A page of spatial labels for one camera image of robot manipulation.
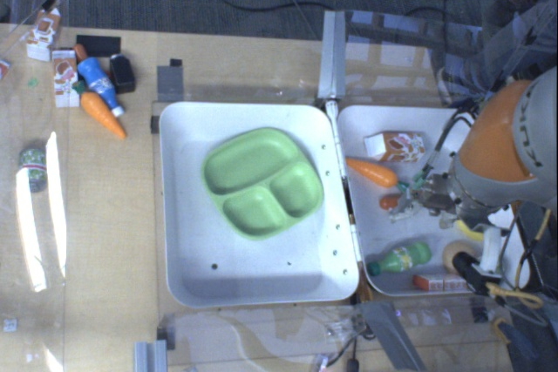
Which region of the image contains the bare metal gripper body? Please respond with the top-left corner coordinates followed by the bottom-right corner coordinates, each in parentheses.
top-left (411, 172), bottom-right (459, 230)

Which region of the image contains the green and grey can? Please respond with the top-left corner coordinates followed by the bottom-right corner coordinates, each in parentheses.
top-left (17, 147), bottom-right (49, 194)

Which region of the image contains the green bottle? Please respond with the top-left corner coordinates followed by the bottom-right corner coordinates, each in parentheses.
top-left (366, 240), bottom-right (433, 277)

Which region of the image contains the white plastic tray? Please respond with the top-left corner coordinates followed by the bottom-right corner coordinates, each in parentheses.
top-left (336, 105), bottom-right (527, 298)
top-left (158, 101), bottom-right (361, 310)

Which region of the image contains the white and orange carton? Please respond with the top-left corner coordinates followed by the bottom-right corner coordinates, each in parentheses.
top-left (363, 130), bottom-right (426, 164)
top-left (25, 7), bottom-right (63, 63)
top-left (51, 49), bottom-right (81, 109)

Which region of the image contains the green divided plate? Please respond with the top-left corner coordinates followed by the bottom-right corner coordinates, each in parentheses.
top-left (200, 126), bottom-right (325, 242)

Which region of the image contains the tan doughnut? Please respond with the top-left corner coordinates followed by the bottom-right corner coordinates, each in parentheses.
top-left (441, 240), bottom-right (480, 275)

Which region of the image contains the blue bottle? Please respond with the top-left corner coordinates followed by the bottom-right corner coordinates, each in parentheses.
top-left (77, 56), bottom-right (126, 118)

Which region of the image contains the black cylinder on white bracket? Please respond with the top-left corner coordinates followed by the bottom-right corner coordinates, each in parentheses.
top-left (451, 226), bottom-right (503, 295)

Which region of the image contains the orange and white packet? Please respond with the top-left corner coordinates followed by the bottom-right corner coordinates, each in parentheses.
top-left (412, 273), bottom-right (471, 293)

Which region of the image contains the black bottle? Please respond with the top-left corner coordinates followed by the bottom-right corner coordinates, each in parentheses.
top-left (108, 53), bottom-right (138, 95)

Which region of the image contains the orange carrot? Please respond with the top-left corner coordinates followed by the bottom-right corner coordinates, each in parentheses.
top-left (71, 79), bottom-right (128, 141)
top-left (344, 157), bottom-right (410, 192)

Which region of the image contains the yellow banana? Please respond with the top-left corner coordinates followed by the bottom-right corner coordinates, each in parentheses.
top-left (454, 219), bottom-right (486, 243)

